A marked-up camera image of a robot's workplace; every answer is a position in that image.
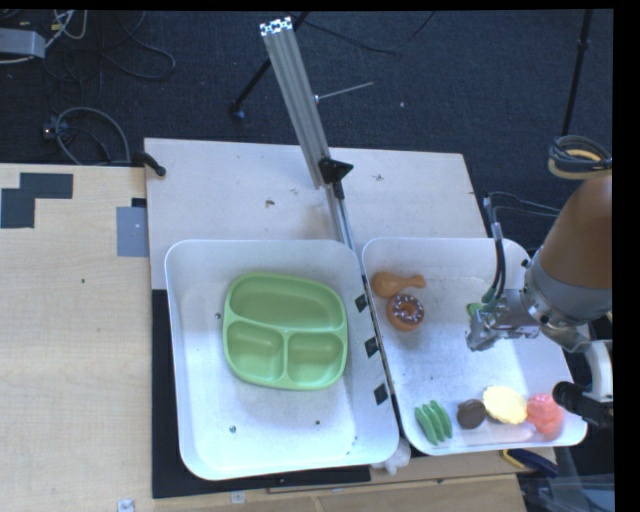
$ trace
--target dark brown cookie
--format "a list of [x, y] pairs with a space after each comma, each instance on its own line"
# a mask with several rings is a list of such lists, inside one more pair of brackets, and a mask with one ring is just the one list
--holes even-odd
[[472, 398], [466, 402], [458, 404], [458, 412], [456, 419], [462, 428], [473, 429], [480, 426], [480, 424], [487, 417], [487, 409], [481, 400]]

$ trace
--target red toy food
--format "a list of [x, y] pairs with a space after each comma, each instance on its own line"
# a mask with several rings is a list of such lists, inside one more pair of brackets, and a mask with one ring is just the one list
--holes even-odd
[[527, 400], [527, 421], [546, 438], [558, 437], [564, 414], [549, 393], [538, 393]]

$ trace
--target brown toy food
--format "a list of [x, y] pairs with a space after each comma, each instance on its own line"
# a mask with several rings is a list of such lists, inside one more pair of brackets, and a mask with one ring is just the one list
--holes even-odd
[[482, 394], [482, 402], [492, 418], [518, 425], [527, 419], [527, 400], [507, 386], [489, 386]]
[[547, 439], [560, 434], [564, 414], [549, 393], [538, 393], [527, 400], [527, 421]]
[[456, 419], [460, 427], [470, 430], [478, 428], [487, 417], [487, 408], [481, 400], [471, 398], [458, 404]]
[[371, 280], [371, 289], [378, 297], [390, 299], [405, 288], [424, 288], [427, 283], [420, 274], [402, 277], [392, 272], [377, 272]]
[[413, 295], [398, 293], [387, 303], [387, 318], [399, 331], [413, 331], [424, 320], [424, 307]]

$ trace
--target black tripod leg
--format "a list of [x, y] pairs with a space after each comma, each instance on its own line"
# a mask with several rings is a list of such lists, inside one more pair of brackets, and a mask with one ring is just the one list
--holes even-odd
[[569, 125], [571, 124], [571, 116], [573, 114], [573, 105], [576, 101], [576, 91], [578, 89], [578, 80], [580, 79], [580, 71], [582, 70], [582, 60], [584, 58], [584, 52], [589, 46], [589, 27], [591, 25], [591, 15], [593, 9], [585, 9], [584, 18], [582, 19], [582, 31], [580, 32], [580, 39], [578, 40], [578, 55], [576, 57], [576, 66], [573, 70], [573, 81], [571, 82], [571, 91], [569, 92], [569, 102], [567, 104], [567, 111], [564, 116], [564, 124], [562, 126], [562, 136], [569, 133]]
[[[300, 25], [302, 25], [302, 23], [304, 22], [305, 18], [309, 15], [311, 11], [303, 11], [300, 16], [298, 16], [296, 18], [296, 20], [293, 22], [293, 30], [296, 31], [298, 30], [298, 27], [300, 27]], [[243, 119], [244, 118], [244, 111], [242, 110], [242, 102], [246, 99], [247, 96], [249, 96], [249, 93], [253, 90], [253, 88], [256, 86], [256, 84], [260, 81], [260, 79], [262, 78], [262, 75], [264, 75], [267, 71], [267, 69], [269, 69], [271, 67], [271, 60], [267, 59], [266, 61], [264, 61], [264, 63], [262, 64], [262, 66], [260, 66], [260, 69], [258, 70], [258, 72], [254, 75], [254, 77], [249, 81], [249, 83], [247, 84], [247, 86], [244, 88], [244, 90], [240, 93], [240, 96], [238, 96], [236, 98], [236, 100], [231, 103], [231, 106], [229, 107], [229, 112], [239, 118], [239, 119]]]

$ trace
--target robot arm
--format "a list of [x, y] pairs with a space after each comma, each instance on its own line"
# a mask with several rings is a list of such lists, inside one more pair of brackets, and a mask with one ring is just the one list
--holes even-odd
[[[587, 149], [585, 140], [590, 144]], [[528, 262], [522, 288], [501, 289], [496, 277], [496, 295], [484, 297], [483, 306], [470, 309], [467, 346], [485, 350], [501, 338], [532, 338], [541, 332], [568, 352], [584, 352], [593, 377], [591, 391], [584, 393], [575, 384], [559, 383], [554, 399], [590, 423], [609, 426], [613, 422], [613, 379], [606, 343], [610, 340], [591, 340], [582, 327], [612, 310], [611, 157], [595, 143], [578, 137], [556, 139], [550, 154], [549, 168], [554, 174], [578, 169], [584, 181]], [[587, 167], [595, 174], [589, 175]], [[492, 229], [499, 249], [499, 224], [494, 223]], [[497, 259], [500, 268], [499, 250]]]

